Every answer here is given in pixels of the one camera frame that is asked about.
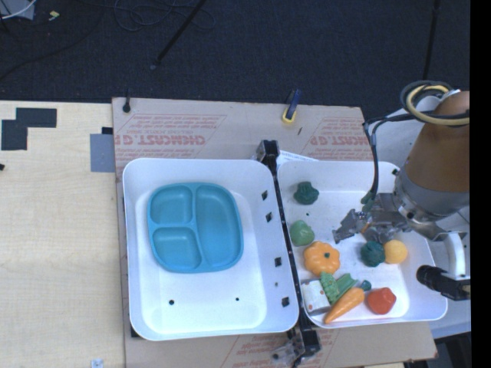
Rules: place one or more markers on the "light green pepper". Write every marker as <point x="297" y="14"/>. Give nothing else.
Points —
<point x="302" y="234"/>

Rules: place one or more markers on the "yellow lemon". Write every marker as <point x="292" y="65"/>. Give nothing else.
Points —
<point x="396" y="251"/>

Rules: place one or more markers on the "black cylinder on white bracket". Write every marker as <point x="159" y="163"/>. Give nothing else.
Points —
<point x="441" y="280"/>

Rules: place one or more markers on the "white plastic tray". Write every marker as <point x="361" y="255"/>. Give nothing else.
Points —
<point x="345" y="205"/>
<point x="215" y="301"/>

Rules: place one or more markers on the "orange pumpkin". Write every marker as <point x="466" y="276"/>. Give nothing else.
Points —
<point x="321" y="259"/>

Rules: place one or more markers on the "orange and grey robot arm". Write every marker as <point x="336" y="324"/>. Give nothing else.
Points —
<point x="441" y="155"/>

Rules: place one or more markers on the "red tomato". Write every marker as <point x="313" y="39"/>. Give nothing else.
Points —
<point x="381" y="301"/>

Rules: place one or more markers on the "blue divided plate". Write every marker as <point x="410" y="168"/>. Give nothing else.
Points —
<point x="215" y="224"/>

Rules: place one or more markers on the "brown cardboard board red print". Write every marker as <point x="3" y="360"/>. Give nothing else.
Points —
<point x="215" y="136"/>

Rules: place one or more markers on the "white dotted block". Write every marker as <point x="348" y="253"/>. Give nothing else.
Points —
<point x="314" y="297"/>

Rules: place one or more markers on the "dark green broccoli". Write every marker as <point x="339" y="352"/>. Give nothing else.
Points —
<point x="372" y="254"/>
<point x="306" y="194"/>

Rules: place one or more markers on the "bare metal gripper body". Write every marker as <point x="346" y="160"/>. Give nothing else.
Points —
<point x="387" y="215"/>

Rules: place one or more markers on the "orange carrot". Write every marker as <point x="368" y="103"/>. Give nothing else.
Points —
<point x="345" y="303"/>

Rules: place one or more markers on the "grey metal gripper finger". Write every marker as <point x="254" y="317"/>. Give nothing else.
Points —
<point x="351" y="224"/>
<point x="376" y="235"/>

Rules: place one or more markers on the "thin black rod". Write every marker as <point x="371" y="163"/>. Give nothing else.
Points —
<point x="285" y="228"/>

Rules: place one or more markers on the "small teal piece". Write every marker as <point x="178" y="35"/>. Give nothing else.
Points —
<point x="366" y="285"/>

